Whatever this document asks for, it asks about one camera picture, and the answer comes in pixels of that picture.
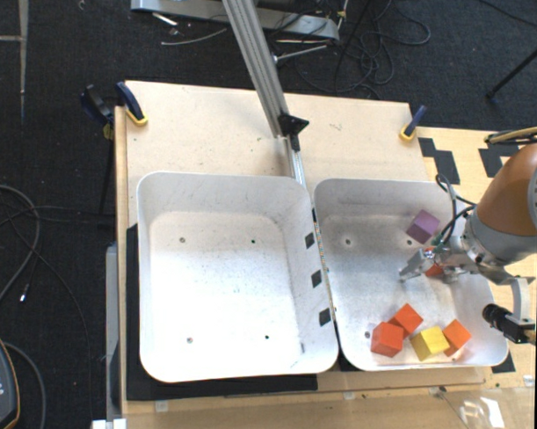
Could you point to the black cylinder on white bracket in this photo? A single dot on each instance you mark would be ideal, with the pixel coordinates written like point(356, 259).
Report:
point(508, 321)

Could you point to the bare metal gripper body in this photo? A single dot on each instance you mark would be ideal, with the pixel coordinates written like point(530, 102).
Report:
point(462, 257)

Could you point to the white plastic tray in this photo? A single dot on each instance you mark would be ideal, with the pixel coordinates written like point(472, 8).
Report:
point(222, 287)
point(367, 274)

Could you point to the orange cube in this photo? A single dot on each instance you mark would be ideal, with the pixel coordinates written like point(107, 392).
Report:
point(409, 317)
point(457, 335)
point(386, 339)
point(433, 271)

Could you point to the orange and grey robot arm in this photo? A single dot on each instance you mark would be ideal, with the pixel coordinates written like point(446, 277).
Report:
point(508, 195)

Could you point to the yellow cube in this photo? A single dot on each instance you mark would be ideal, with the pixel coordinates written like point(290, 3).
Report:
point(429, 343)

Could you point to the purple cube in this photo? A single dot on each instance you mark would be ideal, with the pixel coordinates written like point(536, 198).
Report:
point(423, 226)

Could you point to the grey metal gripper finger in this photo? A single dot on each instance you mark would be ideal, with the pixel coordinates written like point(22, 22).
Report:
point(452, 276)
point(418, 263)

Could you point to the thin black and white rod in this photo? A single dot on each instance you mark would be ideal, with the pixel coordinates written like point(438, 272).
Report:
point(323, 259)

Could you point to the pale wood board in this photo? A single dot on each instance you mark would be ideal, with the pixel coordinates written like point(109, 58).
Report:
point(210, 132)

